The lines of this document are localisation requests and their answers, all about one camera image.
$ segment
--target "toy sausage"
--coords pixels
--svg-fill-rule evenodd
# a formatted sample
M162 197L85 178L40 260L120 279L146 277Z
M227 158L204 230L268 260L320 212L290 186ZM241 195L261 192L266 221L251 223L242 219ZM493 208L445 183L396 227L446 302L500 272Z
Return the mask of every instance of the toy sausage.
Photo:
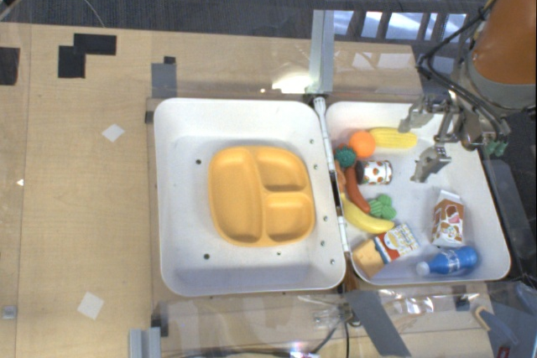
M358 189L356 173L354 172L354 168L352 166L345 169L345 179L347 180L347 195L349 196L349 200L362 209L366 214L368 214L371 210L371 207L369 206L368 201L363 198L362 193Z

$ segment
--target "toy banana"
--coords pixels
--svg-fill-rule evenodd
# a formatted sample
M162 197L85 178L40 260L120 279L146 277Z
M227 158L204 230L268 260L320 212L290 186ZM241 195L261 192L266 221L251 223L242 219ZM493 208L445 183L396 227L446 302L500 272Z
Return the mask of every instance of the toy banana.
M345 219L360 230L364 230L367 233L380 234L395 227L392 221L374 218L366 214L351 201L347 200L347 197L343 193L341 193L341 202L343 204L343 215Z

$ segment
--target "blue water bottle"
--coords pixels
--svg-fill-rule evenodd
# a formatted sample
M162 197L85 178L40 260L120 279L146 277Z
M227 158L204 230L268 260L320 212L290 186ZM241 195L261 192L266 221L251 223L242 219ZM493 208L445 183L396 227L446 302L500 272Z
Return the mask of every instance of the blue water bottle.
M472 268L477 264L477 252L471 246L458 249L446 249L429 262L418 262L416 271L420 276L429 273L450 274L463 268Z

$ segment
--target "white diamond sticker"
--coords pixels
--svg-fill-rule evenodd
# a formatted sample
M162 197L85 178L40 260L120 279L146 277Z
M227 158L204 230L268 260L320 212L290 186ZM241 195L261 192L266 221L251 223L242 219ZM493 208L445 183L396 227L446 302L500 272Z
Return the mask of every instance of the white diamond sticker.
M117 138L120 137L124 133L125 133L125 130L123 130L117 124L112 124L109 128L107 128L104 132L102 132L102 136L104 136L110 142L116 142Z
M95 320L99 312L101 312L103 304L104 300L102 298L98 298L92 293L86 293L77 310L88 318Z

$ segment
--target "wooden table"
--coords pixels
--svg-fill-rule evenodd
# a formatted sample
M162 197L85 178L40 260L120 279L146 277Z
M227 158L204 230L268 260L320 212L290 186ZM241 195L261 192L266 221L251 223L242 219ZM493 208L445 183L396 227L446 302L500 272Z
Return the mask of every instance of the wooden table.
M85 79L59 79L58 47L73 45L74 33L116 35L117 53L88 55ZM295 294L193 301L165 290L158 265L152 271L144 122L151 64L165 56L176 58L181 91L278 96L276 78L307 74L309 41L0 23L0 46L20 48L17 85L0 86L0 307L18 307L16 319L0 319L0 356L126 358L128 331L147 329L155 304L166 300L183 325L170 326L167 351L196 342L278 341L290 329L322 338L300 325L311 308L297 305ZM378 67L386 50L392 60L407 59L404 65ZM413 100L420 82L410 49L381 51L336 43L335 87L363 100ZM375 66L358 75L357 55ZM124 134L111 142L102 132L114 124ZM472 290L485 300L483 285ZM77 311L88 292L104 302L95 320ZM423 316L399 321L408 325L400 328L414 356L432 356L440 341L449 345L443 356L490 355L487 335L469 313ZM363 329L351 335L353 351L376 356ZM326 356L344 353L341 333L335 339Z

